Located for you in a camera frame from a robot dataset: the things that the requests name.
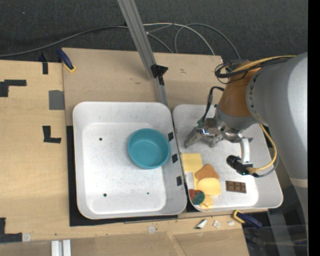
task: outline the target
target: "blue bowl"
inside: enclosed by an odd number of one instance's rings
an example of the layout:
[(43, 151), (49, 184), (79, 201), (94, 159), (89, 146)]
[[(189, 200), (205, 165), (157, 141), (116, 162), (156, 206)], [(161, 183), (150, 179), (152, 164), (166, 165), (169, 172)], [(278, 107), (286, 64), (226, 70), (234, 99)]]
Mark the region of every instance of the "blue bowl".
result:
[(141, 169), (158, 168), (166, 163), (170, 156), (168, 140), (154, 129), (135, 131), (127, 146), (132, 162)]

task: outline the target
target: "blue clamp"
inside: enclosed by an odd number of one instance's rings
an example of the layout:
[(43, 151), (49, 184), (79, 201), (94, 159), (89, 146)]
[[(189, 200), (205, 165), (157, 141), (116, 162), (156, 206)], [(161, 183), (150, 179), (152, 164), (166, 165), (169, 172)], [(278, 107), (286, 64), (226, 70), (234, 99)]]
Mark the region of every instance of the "blue clamp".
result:
[(248, 214), (244, 214), (243, 212), (239, 211), (239, 210), (235, 210), (232, 214), (232, 217), (239, 223), (243, 224), (243, 223), (249, 223), (252, 226), (256, 227), (256, 228), (261, 228), (262, 227), (262, 223), (260, 221), (258, 221), (256, 218), (248, 215)]
[(56, 54), (61, 58), (64, 67), (65, 67), (70, 73), (73, 73), (73, 72), (76, 71), (76, 66), (71, 63), (71, 60), (69, 59), (69, 57), (66, 55), (66, 53), (65, 53), (63, 50), (57, 49), (57, 50), (56, 50)]

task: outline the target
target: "dark gray carpet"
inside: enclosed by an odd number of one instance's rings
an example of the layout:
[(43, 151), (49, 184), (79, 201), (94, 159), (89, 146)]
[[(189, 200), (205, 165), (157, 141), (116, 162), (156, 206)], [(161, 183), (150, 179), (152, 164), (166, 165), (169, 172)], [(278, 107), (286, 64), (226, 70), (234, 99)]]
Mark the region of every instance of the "dark gray carpet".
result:
[[(226, 35), (243, 59), (257, 60), (308, 51), (308, 0), (136, 0), (143, 23), (201, 23)], [(88, 29), (123, 25), (116, 0), (10, 0), (0, 3), (0, 55), (38, 48)], [(205, 27), (193, 27), (225, 61), (237, 58), (220, 35)], [(174, 49), (178, 28), (169, 27), (154, 35)], [(150, 38), (154, 52), (167, 52)], [(191, 31), (178, 37), (178, 52), (211, 54)], [(105, 30), (73, 38), (43, 50), (57, 61), (57, 48), (88, 48), (135, 51), (126, 29)], [(6, 57), (6, 60), (36, 61), (41, 51)]]

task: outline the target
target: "small white object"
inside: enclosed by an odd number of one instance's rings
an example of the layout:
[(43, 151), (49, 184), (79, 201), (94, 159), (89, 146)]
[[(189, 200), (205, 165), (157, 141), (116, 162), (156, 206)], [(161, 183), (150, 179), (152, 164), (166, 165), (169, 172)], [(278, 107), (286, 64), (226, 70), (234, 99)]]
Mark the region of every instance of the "small white object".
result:
[(71, 256), (70, 239), (51, 241), (51, 256)]
[(29, 233), (23, 233), (22, 234), (22, 241), (23, 242), (28, 242), (31, 240), (31, 235)]
[(194, 174), (192, 172), (185, 173), (185, 180), (186, 180), (187, 184), (190, 184), (189, 189), (195, 189)]
[(213, 226), (214, 226), (216, 229), (219, 229), (220, 226), (221, 226), (221, 223), (220, 223), (219, 221), (215, 220), (215, 221), (213, 222)]
[(51, 256), (60, 256), (59, 241), (51, 241)]
[(63, 245), (63, 256), (71, 256), (71, 241), (66, 239), (62, 241)]
[(194, 229), (202, 229), (207, 223), (208, 223), (208, 221), (206, 219), (204, 219), (198, 225), (196, 225), (194, 227)]
[(155, 232), (156, 232), (155, 226), (148, 226), (148, 233), (155, 233)]
[(228, 225), (229, 225), (229, 227), (232, 227), (235, 225), (235, 223), (232, 220), (230, 220), (230, 221), (228, 221)]

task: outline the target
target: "metal pole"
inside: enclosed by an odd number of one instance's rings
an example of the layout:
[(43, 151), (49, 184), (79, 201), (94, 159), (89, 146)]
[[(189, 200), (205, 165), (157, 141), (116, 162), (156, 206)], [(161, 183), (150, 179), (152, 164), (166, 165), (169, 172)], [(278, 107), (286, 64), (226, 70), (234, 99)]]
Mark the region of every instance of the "metal pole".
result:
[(156, 65), (155, 56), (151, 49), (146, 31), (141, 21), (136, 3), (134, 0), (117, 0), (122, 15), (129, 28), (133, 42), (146, 70), (148, 77), (154, 79), (158, 101), (168, 106), (168, 100), (164, 85), (161, 85), (158, 78), (154, 78), (151, 66)]

